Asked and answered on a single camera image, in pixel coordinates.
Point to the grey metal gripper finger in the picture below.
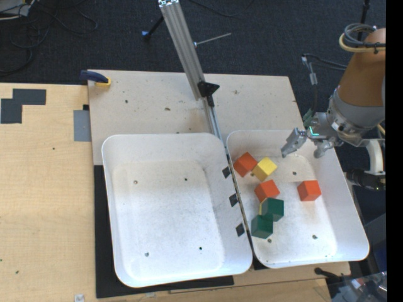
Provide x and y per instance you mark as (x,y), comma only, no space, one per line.
(321,148)
(292,143)

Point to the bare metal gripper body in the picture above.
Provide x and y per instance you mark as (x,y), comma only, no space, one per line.
(330,129)

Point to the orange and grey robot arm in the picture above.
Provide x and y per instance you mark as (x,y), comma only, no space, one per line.
(362,74)

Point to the yellow cube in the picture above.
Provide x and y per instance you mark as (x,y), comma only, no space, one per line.
(260,208)
(264,168)

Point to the orange cube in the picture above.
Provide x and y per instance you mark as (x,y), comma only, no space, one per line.
(267,190)
(309,190)
(245,164)

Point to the green cube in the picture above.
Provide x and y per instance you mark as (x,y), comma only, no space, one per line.
(262,226)
(272,209)

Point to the white plastic tray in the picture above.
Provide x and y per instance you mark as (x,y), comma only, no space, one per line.
(302,225)
(167,209)

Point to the pale wood board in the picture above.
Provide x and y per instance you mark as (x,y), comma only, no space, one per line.
(151,105)

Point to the black cylinder on white bracket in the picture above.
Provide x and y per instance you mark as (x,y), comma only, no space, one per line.
(366,178)

